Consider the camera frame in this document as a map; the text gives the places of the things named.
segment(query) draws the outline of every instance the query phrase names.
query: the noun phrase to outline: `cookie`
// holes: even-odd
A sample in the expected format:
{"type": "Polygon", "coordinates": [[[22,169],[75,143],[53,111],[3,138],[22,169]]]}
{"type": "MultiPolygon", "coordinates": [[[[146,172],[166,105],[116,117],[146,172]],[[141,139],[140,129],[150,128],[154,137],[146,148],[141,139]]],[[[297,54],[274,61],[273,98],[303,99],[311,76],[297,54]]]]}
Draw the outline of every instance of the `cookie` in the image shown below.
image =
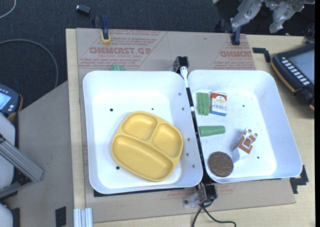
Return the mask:
{"type": "Polygon", "coordinates": [[[222,151],[216,151],[209,156],[208,166],[217,177],[227,177],[234,169],[231,157],[222,151]]]}

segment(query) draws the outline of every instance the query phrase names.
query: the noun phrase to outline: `green cylinder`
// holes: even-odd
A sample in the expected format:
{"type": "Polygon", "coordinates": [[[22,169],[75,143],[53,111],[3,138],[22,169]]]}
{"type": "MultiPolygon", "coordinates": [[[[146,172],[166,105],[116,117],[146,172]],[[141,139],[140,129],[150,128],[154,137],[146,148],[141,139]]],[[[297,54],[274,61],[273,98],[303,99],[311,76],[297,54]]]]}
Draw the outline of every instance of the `green cylinder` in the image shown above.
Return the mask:
{"type": "Polygon", "coordinates": [[[208,137],[213,135],[224,134],[226,128],[223,125],[203,125],[199,126],[199,133],[201,137],[208,137]]]}

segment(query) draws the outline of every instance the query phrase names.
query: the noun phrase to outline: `small orange object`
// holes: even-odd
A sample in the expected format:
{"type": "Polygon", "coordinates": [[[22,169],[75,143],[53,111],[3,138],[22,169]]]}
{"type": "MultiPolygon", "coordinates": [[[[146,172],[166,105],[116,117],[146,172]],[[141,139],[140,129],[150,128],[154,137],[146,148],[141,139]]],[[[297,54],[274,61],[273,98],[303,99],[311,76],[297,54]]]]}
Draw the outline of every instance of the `small orange object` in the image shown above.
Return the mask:
{"type": "Polygon", "coordinates": [[[252,130],[248,128],[241,133],[239,142],[235,144],[232,150],[234,162],[243,159],[251,152],[257,136],[257,133],[252,133],[252,130]]]}

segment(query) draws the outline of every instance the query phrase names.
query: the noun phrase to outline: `black connector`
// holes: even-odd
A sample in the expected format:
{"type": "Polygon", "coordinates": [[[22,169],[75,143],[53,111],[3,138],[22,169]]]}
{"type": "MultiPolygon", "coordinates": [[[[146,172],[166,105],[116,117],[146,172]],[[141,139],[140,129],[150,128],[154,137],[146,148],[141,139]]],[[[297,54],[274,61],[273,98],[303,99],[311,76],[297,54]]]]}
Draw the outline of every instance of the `black connector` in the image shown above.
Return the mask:
{"type": "Polygon", "coordinates": [[[180,74],[180,68],[184,66],[189,67],[189,60],[187,56],[177,56],[173,62],[173,71],[180,74]]]}
{"type": "Polygon", "coordinates": [[[208,200],[214,201],[218,196],[214,185],[208,184],[204,186],[206,197],[208,200]]]}
{"type": "Polygon", "coordinates": [[[88,16],[90,14],[91,7],[86,6],[86,5],[77,5],[76,10],[79,13],[88,16]]]}
{"type": "Polygon", "coordinates": [[[253,47],[253,48],[252,48],[252,51],[253,51],[255,54],[263,54],[265,61],[266,61],[267,63],[270,63],[270,62],[271,62],[271,57],[270,57],[269,51],[266,50],[265,48],[263,48],[263,47],[253,47]]]}

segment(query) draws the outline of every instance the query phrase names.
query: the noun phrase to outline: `cardboard sheet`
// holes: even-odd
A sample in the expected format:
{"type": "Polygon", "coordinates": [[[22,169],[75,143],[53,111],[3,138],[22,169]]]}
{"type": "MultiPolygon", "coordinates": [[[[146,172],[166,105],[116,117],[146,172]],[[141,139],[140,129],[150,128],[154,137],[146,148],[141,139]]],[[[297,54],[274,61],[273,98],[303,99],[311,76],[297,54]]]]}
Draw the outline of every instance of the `cardboard sheet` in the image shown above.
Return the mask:
{"type": "MultiPolygon", "coordinates": [[[[109,70],[112,64],[128,71],[167,71],[177,56],[188,57],[189,72],[254,70],[246,35],[240,36],[238,46],[232,45],[229,33],[112,29],[110,35],[110,44],[102,44],[101,30],[76,29],[86,207],[93,209],[95,223],[195,213],[197,208],[183,205],[194,188],[95,196],[89,180],[83,78],[93,70],[109,70]]],[[[215,188],[218,198],[209,211],[295,203],[288,178],[217,183],[215,188]]]]}

